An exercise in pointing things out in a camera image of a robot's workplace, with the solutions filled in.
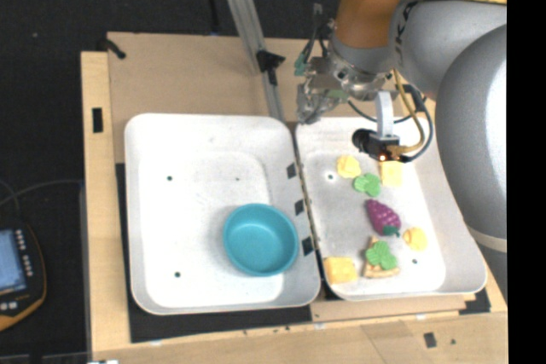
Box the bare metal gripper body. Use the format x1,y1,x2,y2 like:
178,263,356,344
300,56,388,102

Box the yellow toy flower-shaped piece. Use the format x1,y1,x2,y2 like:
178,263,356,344
402,226,428,252
336,154,363,180

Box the yellow toy cheese block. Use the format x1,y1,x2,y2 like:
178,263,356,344
322,256,359,286
380,161,404,188

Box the white plastic tray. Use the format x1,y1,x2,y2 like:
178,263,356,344
293,114,489,303
123,112,322,316

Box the purple toy grapes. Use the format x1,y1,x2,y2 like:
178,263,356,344
364,199,403,239

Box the brown flat board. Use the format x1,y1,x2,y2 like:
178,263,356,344
105,31,478,323

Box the teal bowl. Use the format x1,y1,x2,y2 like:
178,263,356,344
222,202,300,279

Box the toy pizza slice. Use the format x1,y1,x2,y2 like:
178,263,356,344
362,235,402,280

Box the black cylinder on white bracket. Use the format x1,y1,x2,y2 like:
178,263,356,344
351,90,404,163

